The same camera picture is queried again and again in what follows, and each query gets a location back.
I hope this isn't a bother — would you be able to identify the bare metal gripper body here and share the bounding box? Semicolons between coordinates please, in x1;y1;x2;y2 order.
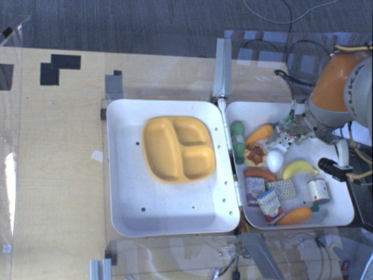
288;111;332;143

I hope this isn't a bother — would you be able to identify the white carton with black spots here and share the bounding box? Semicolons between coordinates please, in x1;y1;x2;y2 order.
265;126;295;153

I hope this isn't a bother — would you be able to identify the yellow banana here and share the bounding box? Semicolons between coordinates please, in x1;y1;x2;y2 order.
281;160;320;181

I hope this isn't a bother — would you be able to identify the white egg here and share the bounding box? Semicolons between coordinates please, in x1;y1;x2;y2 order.
265;149;285;173

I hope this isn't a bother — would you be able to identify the orange carrot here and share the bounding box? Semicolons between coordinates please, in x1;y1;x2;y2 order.
276;204;320;226
245;122;278;146

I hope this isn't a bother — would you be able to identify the pizza slice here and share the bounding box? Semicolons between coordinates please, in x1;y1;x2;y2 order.
242;142;268;168

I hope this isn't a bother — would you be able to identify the yellow and white can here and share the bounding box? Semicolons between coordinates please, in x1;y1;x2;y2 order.
307;178;331;205

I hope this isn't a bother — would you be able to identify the brown sausage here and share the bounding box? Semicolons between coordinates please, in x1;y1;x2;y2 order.
243;167;279;183

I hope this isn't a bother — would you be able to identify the green bottle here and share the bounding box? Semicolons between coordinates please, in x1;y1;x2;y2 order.
230;120;247;165

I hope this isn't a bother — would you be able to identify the red and white packet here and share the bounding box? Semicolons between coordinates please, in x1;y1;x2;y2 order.
244;176;267;208

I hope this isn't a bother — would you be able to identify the blue and yellow carton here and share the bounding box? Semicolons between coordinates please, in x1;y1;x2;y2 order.
256;188;285;226

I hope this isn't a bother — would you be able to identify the white plastic tray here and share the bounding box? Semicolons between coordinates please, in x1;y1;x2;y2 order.
225;101;356;230
105;99;241;239

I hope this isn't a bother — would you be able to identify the yellow divided plate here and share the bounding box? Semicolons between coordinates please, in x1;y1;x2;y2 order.
141;115;217;185

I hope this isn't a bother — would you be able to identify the black cylinder on white bracket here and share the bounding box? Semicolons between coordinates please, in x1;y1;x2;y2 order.
317;138;354;183

